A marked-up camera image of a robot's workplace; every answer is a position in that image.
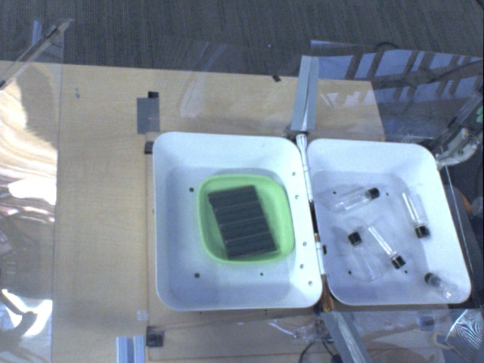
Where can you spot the black ribbed block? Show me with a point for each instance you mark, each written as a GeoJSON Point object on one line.
{"type": "Point", "coordinates": [242, 221]}

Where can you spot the green square bowl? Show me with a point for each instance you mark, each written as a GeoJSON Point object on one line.
{"type": "Point", "coordinates": [285, 218]}

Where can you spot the white plastic tray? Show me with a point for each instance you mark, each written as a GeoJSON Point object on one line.
{"type": "Point", "coordinates": [177, 218]}
{"type": "Point", "coordinates": [435, 187]}

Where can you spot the clear bottle with black cap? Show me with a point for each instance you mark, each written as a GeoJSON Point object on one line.
{"type": "Point", "coordinates": [383, 244]}
{"type": "Point", "coordinates": [442, 286]}
{"type": "Point", "coordinates": [413, 210]}
{"type": "Point", "coordinates": [365, 259]}
{"type": "Point", "coordinates": [357, 199]}

